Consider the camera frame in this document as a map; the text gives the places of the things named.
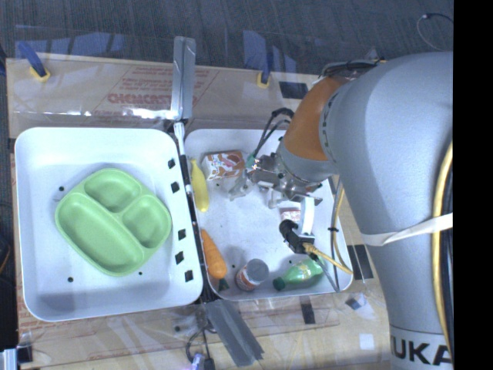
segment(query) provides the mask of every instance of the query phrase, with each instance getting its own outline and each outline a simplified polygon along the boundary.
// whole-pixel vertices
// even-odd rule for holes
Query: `carrot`
[[[202,236],[203,252],[206,255],[207,270],[209,274],[220,280],[226,277],[228,271],[223,255],[217,249],[216,244],[205,229],[200,229]]]

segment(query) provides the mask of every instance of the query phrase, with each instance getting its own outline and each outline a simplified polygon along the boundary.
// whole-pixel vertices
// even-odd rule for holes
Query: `black lettering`
[[[429,365],[430,362],[422,354],[423,350],[425,350],[429,346],[430,345],[427,343],[422,343],[419,344],[417,348],[414,348],[414,343],[412,341],[409,341],[409,360],[411,362],[414,362],[414,356],[416,355],[423,363]]]
[[[391,336],[391,350],[394,356],[397,356],[399,359],[404,359],[406,357],[406,341],[401,340],[401,352],[397,352],[396,338]]]
[[[437,354],[433,359],[433,366],[439,366],[441,363],[452,363],[450,358],[444,358],[444,353],[448,352],[448,348],[445,345],[439,345]]]

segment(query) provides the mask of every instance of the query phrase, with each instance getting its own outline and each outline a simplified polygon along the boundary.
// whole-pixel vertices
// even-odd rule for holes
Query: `gray carpet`
[[[196,40],[197,65],[262,69],[263,40],[284,57],[274,70],[318,74],[371,49],[385,59],[434,51],[417,30],[427,12],[453,18],[454,0],[0,0],[0,44],[9,57],[17,41],[29,40],[38,51],[168,62],[171,40],[183,35]],[[423,20],[420,30],[436,48],[453,49],[446,18]],[[0,76],[0,235],[11,243],[5,93]],[[14,281],[12,262],[2,278]]]

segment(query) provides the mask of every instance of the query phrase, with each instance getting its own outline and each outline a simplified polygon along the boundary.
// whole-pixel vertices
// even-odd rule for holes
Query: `plastic container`
[[[242,291],[252,291],[268,277],[269,266],[261,259],[252,259],[236,273],[235,282]]]
[[[290,267],[282,277],[274,279],[272,283],[276,290],[282,291],[289,284],[301,284],[314,279],[323,272],[322,267],[308,257]]]
[[[62,236],[103,273],[127,275],[171,232],[171,216],[154,193],[130,174],[102,169],[63,197],[55,212]]]

